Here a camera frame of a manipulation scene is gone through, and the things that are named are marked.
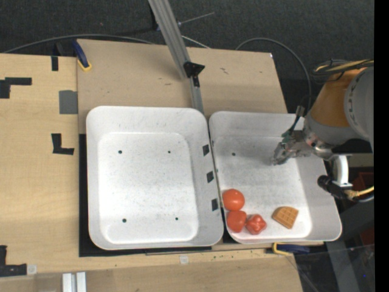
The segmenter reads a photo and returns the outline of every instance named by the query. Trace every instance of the black cable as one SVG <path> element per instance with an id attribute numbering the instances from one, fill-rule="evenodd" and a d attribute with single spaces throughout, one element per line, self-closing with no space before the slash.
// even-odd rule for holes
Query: black cable
<path id="1" fill-rule="evenodd" d="M 289 51 L 289 53 L 291 53 L 297 59 L 297 61 L 299 62 L 299 64 L 303 68 L 305 76 L 306 76 L 306 79 L 308 81 L 308 107 L 306 109 L 306 112 L 308 113 L 308 111 L 311 109 L 311 105 L 312 105 L 312 83 L 311 83 L 311 79 L 309 78 L 308 71 L 305 68 L 305 65 L 300 60 L 300 58 L 297 56 L 297 54 L 293 50 L 291 50 L 289 47 L 287 47 L 285 44 L 280 43 L 277 40 L 273 40 L 273 39 L 269 39 L 269 38 L 252 38 L 252 39 L 248 39 L 248 40 L 242 42 L 238 47 L 236 47 L 235 50 L 239 50 L 243 45 L 245 45 L 247 43 L 250 43 L 250 42 L 253 42 L 253 41 L 268 41 L 268 42 L 275 43 L 275 44 L 283 47 L 287 51 Z"/>
<path id="2" fill-rule="evenodd" d="M 23 46 L 15 47 L 13 49 L 4 51 L 3 53 L 14 53 L 14 52 L 17 52 L 19 50 L 27 49 L 28 47 L 32 47 L 32 46 L 39 46 L 41 44 L 46 44 L 46 43 L 50 43 L 50 42 L 54 42 L 54 41 L 77 39 L 77 38 L 105 38 L 105 39 L 109 38 L 109 39 L 116 39 L 116 40 L 136 41 L 136 42 L 140 42 L 140 43 L 154 44 L 154 43 L 149 42 L 147 40 L 142 40 L 142 39 L 133 38 L 133 37 L 129 37 L 129 36 L 105 35 L 102 33 L 86 33 L 86 34 L 82 34 L 82 35 L 68 35 L 68 36 L 59 36 L 59 37 L 55 37 L 55 38 L 49 38 L 49 39 L 25 44 Z"/>

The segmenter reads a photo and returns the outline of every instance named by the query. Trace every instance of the brown toy waffle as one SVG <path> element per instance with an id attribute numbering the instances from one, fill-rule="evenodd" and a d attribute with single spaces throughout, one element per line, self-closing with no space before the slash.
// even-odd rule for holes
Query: brown toy waffle
<path id="1" fill-rule="evenodd" d="M 298 210 L 294 207 L 279 207 L 274 211 L 272 218 L 290 229 L 293 227 L 297 215 Z"/>

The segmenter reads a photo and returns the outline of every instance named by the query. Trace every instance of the black mat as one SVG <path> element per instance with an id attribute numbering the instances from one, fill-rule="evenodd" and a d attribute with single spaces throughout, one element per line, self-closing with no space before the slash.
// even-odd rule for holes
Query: black mat
<path id="1" fill-rule="evenodd" d="M 140 253 L 164 253 L 164 252 L 190 252 L 209 251 L 211 246 L 185 247 L 185 248 L 155 248 L 155 249 L 131 249 L 131 250 L 104 250 L 96 246 L 89 236 L 88 231 L 88 179 L 87 179 L 87 155 L 86 135 L 79 135 L 80 144 L 80 239 L 78 255 L 87 256 L 120 256 Z"/>

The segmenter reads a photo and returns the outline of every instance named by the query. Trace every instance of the toy tomato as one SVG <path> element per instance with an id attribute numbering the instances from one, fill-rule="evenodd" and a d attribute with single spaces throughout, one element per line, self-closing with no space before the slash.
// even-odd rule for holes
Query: toy tomato
<path id="1" fill-rule="evenodd" d="M 227 226 L 235 232 L 241 232 L 246 222 L 247 214 L 244 211 L 230 211 L 227 214 Z"/>
<path id="2" fill-rule="evenodd" d="M 247 230 L 253 235 L 258 235 L 266 226 L 265 220 L 259 214 L 252 215 L 246 222 Z"/>
<path id="3" fill-rule="evenodd" d="M 244 206 L 243 194 L 234 188 L 223 193 L 223 205 L 229 211 L 239 211 Z"/>

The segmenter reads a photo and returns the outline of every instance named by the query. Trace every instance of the red tomato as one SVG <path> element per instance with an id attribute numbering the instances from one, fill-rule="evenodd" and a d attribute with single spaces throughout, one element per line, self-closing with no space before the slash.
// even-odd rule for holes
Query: red tomato
<path id="1" fill-rule="evenodd" d="M 265 220 L 259 214 L 252 215 L 246 222 L 247 230 L 253 235 L 258 235 L 266 226 Z"/>
<path id="2" fill-rule="evenodd" d="M 246 222 L 247 214 L 244 211 L 230 211 L 227 214 L 227 226 L 235 232 L 241 232 Z"/>
<path id="3" fill-rule="evenodd" d="M 244 206 L 244 196 L 239 190 L 231 188 L 223 193 L 223 204 L 229 211 L 239 211 Z"/>

